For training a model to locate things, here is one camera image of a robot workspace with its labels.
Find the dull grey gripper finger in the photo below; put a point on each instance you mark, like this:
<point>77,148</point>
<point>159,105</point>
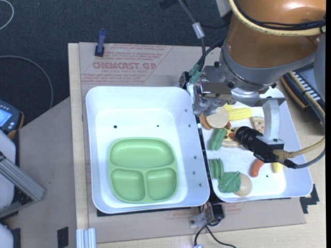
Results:
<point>199,107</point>
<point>212,106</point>

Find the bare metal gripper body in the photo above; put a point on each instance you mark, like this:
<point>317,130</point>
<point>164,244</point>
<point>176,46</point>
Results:
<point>214,83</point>

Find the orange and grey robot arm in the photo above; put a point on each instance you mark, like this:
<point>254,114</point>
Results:
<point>269,35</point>

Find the tan round biscuit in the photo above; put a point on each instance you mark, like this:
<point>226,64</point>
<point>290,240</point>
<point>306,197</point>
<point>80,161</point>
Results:
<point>245,186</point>
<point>218,118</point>

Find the brown bread piece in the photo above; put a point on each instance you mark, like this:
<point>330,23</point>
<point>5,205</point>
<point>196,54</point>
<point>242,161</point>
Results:
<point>203,121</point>

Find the yellow corn cob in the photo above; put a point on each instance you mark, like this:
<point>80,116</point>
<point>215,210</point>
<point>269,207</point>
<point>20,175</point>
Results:
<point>240,114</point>

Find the green bean bundle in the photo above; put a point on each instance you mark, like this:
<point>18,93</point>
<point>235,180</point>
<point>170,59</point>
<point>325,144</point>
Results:
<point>216,139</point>
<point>216,168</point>

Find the large pizza slice red pepperoni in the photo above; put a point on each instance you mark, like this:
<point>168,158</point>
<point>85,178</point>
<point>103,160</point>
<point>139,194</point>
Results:
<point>228,138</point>

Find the small pizza slice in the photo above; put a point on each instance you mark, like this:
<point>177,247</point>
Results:
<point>258,124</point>

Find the white plastic tray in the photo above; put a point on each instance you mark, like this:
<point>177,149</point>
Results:
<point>292,179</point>
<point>144,105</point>

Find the green divided plate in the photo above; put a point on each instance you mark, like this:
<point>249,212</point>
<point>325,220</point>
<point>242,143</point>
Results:
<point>142,154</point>

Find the orange sausage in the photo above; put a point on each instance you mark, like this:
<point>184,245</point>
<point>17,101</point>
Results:
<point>256,168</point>

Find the green lettuce leaf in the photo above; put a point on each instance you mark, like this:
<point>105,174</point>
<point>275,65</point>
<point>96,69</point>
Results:
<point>228,182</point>

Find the brown cardboard board red print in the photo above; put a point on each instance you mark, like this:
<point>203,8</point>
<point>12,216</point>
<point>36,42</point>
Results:
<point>124,66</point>

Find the black cylinder on white bracket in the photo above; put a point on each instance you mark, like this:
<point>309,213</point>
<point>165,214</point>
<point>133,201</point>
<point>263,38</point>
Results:
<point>258,141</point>

